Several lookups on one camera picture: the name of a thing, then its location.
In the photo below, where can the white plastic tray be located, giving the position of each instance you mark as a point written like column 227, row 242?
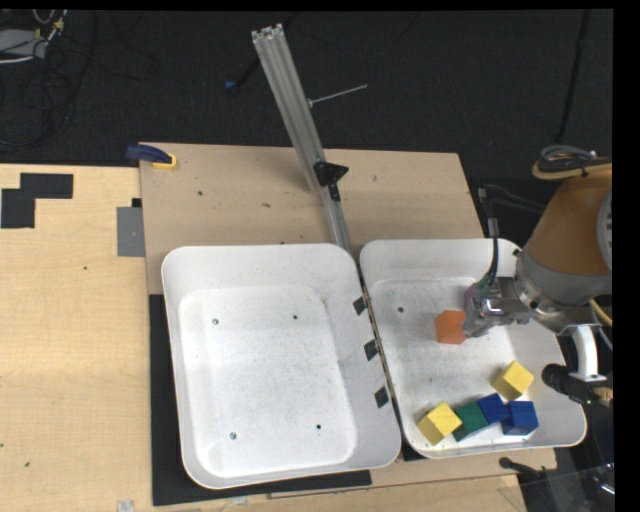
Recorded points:
column 265, row 370
column 440, row 380

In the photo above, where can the orange cube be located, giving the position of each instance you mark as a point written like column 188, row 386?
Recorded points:
column 449, row 328

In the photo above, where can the brown flat board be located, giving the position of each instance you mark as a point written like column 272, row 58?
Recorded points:
column 240, row 200

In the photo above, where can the black cylinder on white bracket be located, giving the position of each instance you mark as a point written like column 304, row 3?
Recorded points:
column 575, row 382

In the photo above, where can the yellow cube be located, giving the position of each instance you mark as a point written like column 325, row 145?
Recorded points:
column 439, row 423
column 513, row 380

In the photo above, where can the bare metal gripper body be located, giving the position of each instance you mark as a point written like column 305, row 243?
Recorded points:
column 515, row 305

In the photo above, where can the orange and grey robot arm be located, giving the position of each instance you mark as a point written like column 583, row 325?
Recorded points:
column 570, row 235

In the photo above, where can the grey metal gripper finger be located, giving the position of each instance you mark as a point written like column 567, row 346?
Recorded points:
column 473, row 302
column 480, row 327

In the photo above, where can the green cube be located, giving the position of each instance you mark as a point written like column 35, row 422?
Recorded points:
column 471, row 419

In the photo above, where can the blue cube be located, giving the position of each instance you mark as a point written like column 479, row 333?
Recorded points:
column 521, row 418
column 495, row 407

